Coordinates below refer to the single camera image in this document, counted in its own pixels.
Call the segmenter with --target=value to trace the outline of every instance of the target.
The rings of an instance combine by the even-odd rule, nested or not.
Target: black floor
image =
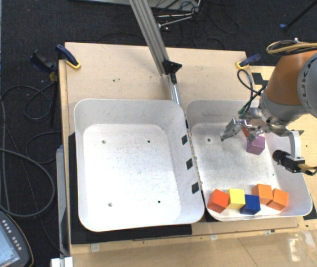
[[[288,31],[279,26],[292,21],[313,1],[207,0],[194,21],[174,24],[169,31],[162,32],[162,36],[167,47],[245,51],[248,56],[260,53],[262,58],[256,64],[273,66],[278,58],[265,53],[270,43],[294,38],[317,42],[317,5]],[[60,131],[59,115],[56,114],[53,127],[50,127],[50,115],[41,118],[49,106],[48,100],[41,95],[26,107],[27,116],[23,113],[28,100],[37,92],[29,87],[40,90],[51,84],[45,73],[31,66],[30,56],[34,50],[56,61],[58,43],[144,45],[141,36],[129,6],[67,0],[2,0],[1,93],[9,90],[3,99],[10,132],[6,134],[6,148],[26,154],[27,146],[31,158],[49,162],[43,166],[53,179],[56,178],[56,164],[50,160],[61,144],[60,133],[45,133]],[[53,86],[44,94],[51,99]],[[0,146],[2,127],[0,110]],[[45,135],[30,142],[38,134]],[[26,162],[25,168],[18,158],[6,156],[11,211],[30,214],[36,211],[31,189],[41,209],[50,198],[51,188],[41,170]],[[59,257],[43,229],[44,226],[57,246],[55,202],[41,218],[16,220],[31,244],[35,266],[48,266],[51,258]]]

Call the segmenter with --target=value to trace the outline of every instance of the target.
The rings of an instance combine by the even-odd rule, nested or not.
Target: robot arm
[[[295,44],[296,47],[308,46],[300,42]],[[303,131],[290,131],[287,126],[307,113],[317,118],[317,47],[315,49],[283,55],[260,96],[258,108],[249,108],[243,118],[233,119],[221,133],[221,140],[237,134],[241,128],[249,132],[250,141],[268,132],[288,136],[291,153],[278,150],[272,158],[291,172],[313,175],[307,170],[311,167],[304,164],[304,158],[300,155],[299,135]]]

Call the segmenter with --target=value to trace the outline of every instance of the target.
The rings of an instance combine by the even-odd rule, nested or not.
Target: blue block
[[[240,214],[254,215],[261,210],[259,196],[245,195],[245,202],[245,205],[240,209]]]

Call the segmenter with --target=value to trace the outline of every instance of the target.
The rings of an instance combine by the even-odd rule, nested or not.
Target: wooden table
[[[68,136],[75,132],[74,107],[85,98],[170,99],[166,78],[158,75],[148,47],[66,43],[82,63],[74,70],[60,61],[60,96],[66,193],[69,195]],[[170,59],[181,63],[177,73],[182,107],[194,100],[248,100],[250,92],[236,77],[236,62],[244,52],[167,48]],[[273,67],[250,67],[268,80]],[[302,152],[317,165],[317,119],[303,116],[290,129],[302,129]],[[305,176],[317,211],[317,174]],[[70,244],[77,266],[289,266],[298,261],[317,266],[317,219],[281,217],[192,225],[192,236],[149,240]]]

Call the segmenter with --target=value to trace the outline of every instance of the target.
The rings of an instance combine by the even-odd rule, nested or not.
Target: yellow block
[[[228,209],[239,210],[245,204],[245,192],[243,189],[232,189],[227,190],[230,195]]]

